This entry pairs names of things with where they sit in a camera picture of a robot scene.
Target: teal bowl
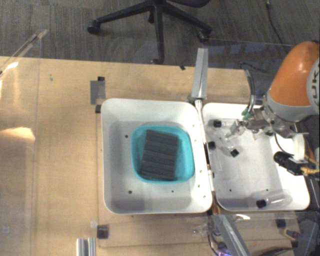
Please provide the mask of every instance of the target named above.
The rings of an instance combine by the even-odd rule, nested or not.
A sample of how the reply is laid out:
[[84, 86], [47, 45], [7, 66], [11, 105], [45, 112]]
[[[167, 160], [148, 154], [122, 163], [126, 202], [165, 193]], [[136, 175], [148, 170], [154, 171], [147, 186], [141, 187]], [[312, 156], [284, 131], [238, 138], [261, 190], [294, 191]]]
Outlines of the teal bowl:
[[[173, 180], [145, 179], [139, 175], [147, 130], [166, 133], [178, 137], [175, 171]], [[189, 135], [179, 127], [170, 125], [142, 125], [131, 134], [131, 161], [134, 174], [143, 182], [156, 184], [174, 184], [185, 182], [195, 172], [194, 155]]]

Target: white plastic part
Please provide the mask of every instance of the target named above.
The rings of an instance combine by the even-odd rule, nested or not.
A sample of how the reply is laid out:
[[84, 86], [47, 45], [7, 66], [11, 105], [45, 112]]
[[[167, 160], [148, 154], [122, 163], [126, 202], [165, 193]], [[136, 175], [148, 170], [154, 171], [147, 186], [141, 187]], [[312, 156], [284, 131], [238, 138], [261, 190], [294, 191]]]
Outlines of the white plastic part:
[[[209, 142], [211, 127], [210, 120], [242, 119], [241, 112], [246, 105], [208, 103], [203, 109], [206, 140]], [[278, 142], [289, 153], [293, 153], [294, 142], [278, 136]], [[257, 193], [267, 198], [275, 191], [288, 191], [292, 198], [286, 205], [266, 207], [266, 211], [299, 211], [310, 204], [309, 192], [303, 176], [294, 176], [283, 167], [278, 166], [274, 154], [279, 151], [274, 136], [263, 136], [254, 140], [251, 131], [246, 130], [241, 136], [232, 140], [239, 155], [232, 157], [215, 149], [218, 157], [212, 158], [209, 154], [212, 169], [214, 170], [214, 190], [220, 206], [229, 211], [257, 211], [257, 205], [252, 198]]]
[[[108, 99], [101, 107], [104, 203], [116, 214], [203, 213], [212, 192], [197, 110], [186, 102]], [[130, 137], [144, 124], [178, 124], [188, 134], [194, 175], [174, 184], [147, 183], [134, 174]]]
[[292, 137], [294, 144], [293, 158], [297, 161], [303, 161], [305, 159], [305, 139], [302, 133], [297, 133]]

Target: table surface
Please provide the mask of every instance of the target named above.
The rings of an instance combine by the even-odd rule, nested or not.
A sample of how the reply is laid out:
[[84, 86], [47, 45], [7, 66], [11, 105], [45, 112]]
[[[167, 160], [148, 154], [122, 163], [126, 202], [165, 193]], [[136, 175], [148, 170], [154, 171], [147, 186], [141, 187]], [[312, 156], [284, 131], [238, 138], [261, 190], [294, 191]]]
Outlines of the table surface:
[[[17, 255], [17, 248], [22, 245], [30, 246], [33, 256], [74, 255], [76, 239], [95, 237], [96, 223], [118, 224], [119, 230], [124, 230], [121, 227], [124, 222], [139, 220], [148, 223], [150, 216], [120, 216], [109, 212], [103, 205], [100, 117], [95, 113], [96, 106], [90, 103], [90, 81], [96, 81], [98, 76], [105, 77], [108, 99], [185, 101], [191, 92], [193, 75], [194, 67], [182, 70], [179, 66], [40, 59], [34, 171], [21, 178], [18, 173], [11, 175], [7, 181], [12, 185], [12, 200], [19, 201], [27, 208], [26, 213], [30, 213], [26, 219], [31, 225], [25, 225], [25, 230], [29, 231], [31, 238], [18, 240], [11, 232], [6, 237], [0, 236], [2, 242], [17, 243]], [[207, 89], [207, 102], [246, 104], [250, 93], [244, 72], [235, 69], [209, 68]], [[5, 137], [1, 132], [0, 139], [2, 147], [13, 147], [15, 142], [14, 138]], [[25, 157], [26, 152], [20, 152], [16, 160], [23, 161]], [[11, 168], [10, 172], [16, 169], [14, 165]], [[30, 193], [16, 191], [14, 184], [19, 179], [23, 179], [22, 183], [32, 184]], [[18, 212], [10, 214], [6, 225], [13, 227], [21, 216]], [[137, 226], [135, 230], [136, 235], [143, 232]], [[123, 237], [127, 235], [126, 231], [122, 232]], [[130, 240], [128, 237], [124, 241], [115, 239], [112, 247], [102, 241], [98, 243], [97, 255], [191, 256], [211, 253], [208, 241], [201, 237], [192, 240], [181, 235], [171, 242], [152, 239], [149, 238], [148, 245], [137, 242], [136, 246], [125, 246]], [[247, 245], [259, 251], [270, 245], [283, 247], [291, 244], [288, 239], [274, 237], [264, 243], [248, 238]], [[11, 253], [8, 250], [4, 249], [4, 255]]]

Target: chair base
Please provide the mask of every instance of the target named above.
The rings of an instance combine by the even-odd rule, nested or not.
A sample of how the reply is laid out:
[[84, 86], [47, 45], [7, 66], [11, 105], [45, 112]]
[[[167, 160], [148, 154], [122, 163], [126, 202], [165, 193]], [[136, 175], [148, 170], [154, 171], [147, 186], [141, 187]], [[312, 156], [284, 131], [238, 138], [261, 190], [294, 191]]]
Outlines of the chair base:
[[163, 13], [176, 17], [184, 22], [200, 28], [201, 32], [198, 34], [198, 38], [201, 41], [209, 38], [209, 35], [212, 31], [212, 28], [209, 25], [176, 8], [170, 3], [167, 3], [166, 0], [146, 0], [145, 2], [136, 4], [123, 10], [99, 17], [92, 21], [91, 25], [88, 26], [87, 31], [90, 34], [98, 34], [100, 32], [100, 26], [103, 23], [146, 12], [150, 12], [148, 22], [154, 24], [155, 27], [158, 49], [158, 59], [153, 59], [151, 61], [152, 64], [163, 64], [165, 61]]

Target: power cord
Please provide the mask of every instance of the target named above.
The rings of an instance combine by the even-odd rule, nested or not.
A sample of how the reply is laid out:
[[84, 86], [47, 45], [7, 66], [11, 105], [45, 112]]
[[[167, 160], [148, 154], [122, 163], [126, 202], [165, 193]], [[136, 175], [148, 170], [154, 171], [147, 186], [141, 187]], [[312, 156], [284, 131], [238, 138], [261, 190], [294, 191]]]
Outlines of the power cord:
[[283, 45], [283, 42], [282, 42], [282, 40], [281, 40], [281, 37], [280, 37], [280, 35], [278, 34], [278, 32], [277, 32], [277, 30], [276, 30], [276, 28], [275, 28], [275, 26], [274, 26], [274, 23], [272, 22], [272, 19], [271, 19], [271, 12], [270, 12], [271, 5], [270, 5], [270, 1], [269, 1], [269, 0], [266, 1], [265, 6], [266, 6], [266, 11], [267, 11], [267, 14], [268, 14], [268, 19], [269, 19], [269, 22], [270, 22], [270, 24], [271, 24], [271, 27], [272, 27], [273, 31], [275, 32], [276, 36], [278, 37], [278, 40], [279, 40], [280, 44]]

